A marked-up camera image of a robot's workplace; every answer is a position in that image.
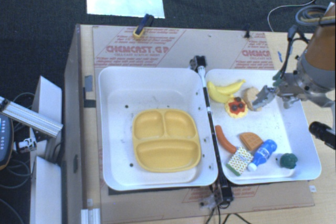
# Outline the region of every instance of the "blue bottle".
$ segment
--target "blue bottle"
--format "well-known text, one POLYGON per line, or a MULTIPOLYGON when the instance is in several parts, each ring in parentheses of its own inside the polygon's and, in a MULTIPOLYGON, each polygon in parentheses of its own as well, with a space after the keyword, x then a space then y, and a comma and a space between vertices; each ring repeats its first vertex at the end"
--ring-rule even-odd
POLYGON ((254 154, 253 161, 247 166, 247 169, 255 171, 257 166, 265 163, 276 149, 277 144, 273 140, 266 140, 254 154))

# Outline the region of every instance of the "toy banana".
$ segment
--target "toy banana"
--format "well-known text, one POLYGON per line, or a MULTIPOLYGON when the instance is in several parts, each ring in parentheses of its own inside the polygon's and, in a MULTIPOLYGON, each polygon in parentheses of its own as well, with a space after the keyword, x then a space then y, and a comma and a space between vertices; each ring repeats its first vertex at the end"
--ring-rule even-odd
POLYGON ((216 86, 210 81, 207 83, 207 88, 210 98, 218 103, 225 104, 232 97, 232 95, 218 92, 216 86))
POLYGON ((216 86, 216 89, 218 92, 220 92, 221 94, 232 94, 232 93, 235 93, 237 91, 239 91, 240 87, 245 83, 245 79, 242 79, 238 82, 235 82, 235 83, 232 83, 228 86, 216 86))

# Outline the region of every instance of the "white bottle cap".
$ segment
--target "white bottle cap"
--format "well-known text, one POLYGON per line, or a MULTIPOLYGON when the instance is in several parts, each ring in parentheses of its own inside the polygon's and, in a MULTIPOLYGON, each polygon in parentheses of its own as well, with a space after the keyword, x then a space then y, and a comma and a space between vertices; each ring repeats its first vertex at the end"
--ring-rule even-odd
POLYGON ((255 165, 254 163, 250 163, 249 165, 247 165, 247 169, 250 172, 254 172, 257 169, 257 165, 255 165))

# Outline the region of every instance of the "yellow divided plate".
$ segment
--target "yellow divided plate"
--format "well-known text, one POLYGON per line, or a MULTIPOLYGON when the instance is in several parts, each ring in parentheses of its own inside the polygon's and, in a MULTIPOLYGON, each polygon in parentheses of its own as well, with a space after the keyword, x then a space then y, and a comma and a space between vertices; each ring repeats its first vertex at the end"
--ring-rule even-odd
POLYGON ((177 109, 150 109, 133 120, 136 160, 151 172, 179 172, 195 167, 201 145, 192 117, 177 109))

